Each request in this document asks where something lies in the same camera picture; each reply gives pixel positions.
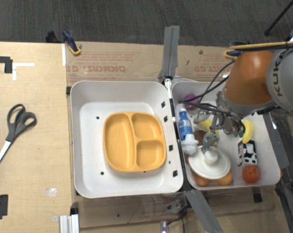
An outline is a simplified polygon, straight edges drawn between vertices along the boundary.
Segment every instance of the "yellow cable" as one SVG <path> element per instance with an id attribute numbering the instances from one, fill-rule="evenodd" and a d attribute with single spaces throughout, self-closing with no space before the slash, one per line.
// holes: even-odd
<path id="1" fill-rule="evenodd" d="M 229 47 L 229 49 L 252 49 L 252 48 L 263 48 L 263 47 L 277 47 L 277 46 L 285 46 L 285 45 L 292 45 L 292 44 L 293 44 L 293 41 L 270 42 L 270 43 L 231 46 Z"/>

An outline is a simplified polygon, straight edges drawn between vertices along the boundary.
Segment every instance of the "scissors blade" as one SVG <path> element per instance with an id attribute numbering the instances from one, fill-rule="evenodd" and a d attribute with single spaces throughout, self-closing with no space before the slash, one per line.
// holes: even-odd
<path id="1" fill-rule="evenodd" d="M 11 142 L 9 141 L 5 141 L 4 146 L 2 147 L 1 151 L 0 151 L 0 161 L 2 160 L 2 158 L 4 157 L 5 153 L 7 152 L 7 150 L 9 149 L 11 145 Z"/>

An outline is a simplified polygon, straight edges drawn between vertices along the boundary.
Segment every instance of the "blue water bottle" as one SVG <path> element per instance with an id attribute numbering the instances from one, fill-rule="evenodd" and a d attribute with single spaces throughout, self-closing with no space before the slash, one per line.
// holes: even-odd
<path id="1" fill-rule="evenodd" d="M 180 120 L 179 120 L 179 133 L 181 137 L 181 141 L 185 140 L 185 136 L 187 134 L 193 134 L 193 130 L 191 127 L 191 122 L 189 118 L 186 116 L 186 109 L 182 108 L 179 110 Z"/>

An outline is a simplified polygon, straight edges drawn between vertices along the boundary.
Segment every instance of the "white lid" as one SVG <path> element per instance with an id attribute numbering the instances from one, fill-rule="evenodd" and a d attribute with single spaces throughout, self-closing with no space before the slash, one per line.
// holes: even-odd
<path id="1" fill-rule="evenodd" d="M 202 146 L 198 146 L 198 151 L 189 156 L 190 168 L 199 176 L 209 180 L 217 180 L 224 177 L 230 171 L 230 161 L 226 154 L 215 147 L 209 147 L 209 150 L 205 152 L 207 156 L 205 156 L 201 148 Z"/>

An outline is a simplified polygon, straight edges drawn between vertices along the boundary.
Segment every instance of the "light wood surface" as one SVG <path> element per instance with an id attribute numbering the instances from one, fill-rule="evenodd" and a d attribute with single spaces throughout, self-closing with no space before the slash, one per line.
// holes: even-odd
<path id="1" fill-rule="evenodd" d="M 0 64 L 0 150 L 8 134 L 7 113 L 23 103 L 37 125 L 21 134 L 0 163 L 0 195 L 8 194 L 8 215 L 0 232 L 58 232 L 53 215 L 69 215 L 71 206 L 66 68 L 61 44 L 3 43 L 0 56 L 17 67 L 17 80 Z M 56 196 L 45 196 L 56 188 Z"/>

